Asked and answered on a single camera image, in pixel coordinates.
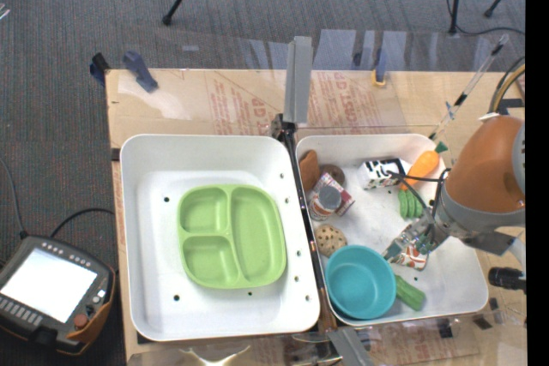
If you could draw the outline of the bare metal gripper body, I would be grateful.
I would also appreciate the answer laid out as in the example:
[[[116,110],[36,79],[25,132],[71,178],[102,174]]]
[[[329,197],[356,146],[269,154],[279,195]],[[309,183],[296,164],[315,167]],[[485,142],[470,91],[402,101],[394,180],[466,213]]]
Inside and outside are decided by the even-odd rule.
[[[424,211],[401,233],[404,246],[411,245],[422,255],[430,254],[449,237],[454,220],[444,211]]]

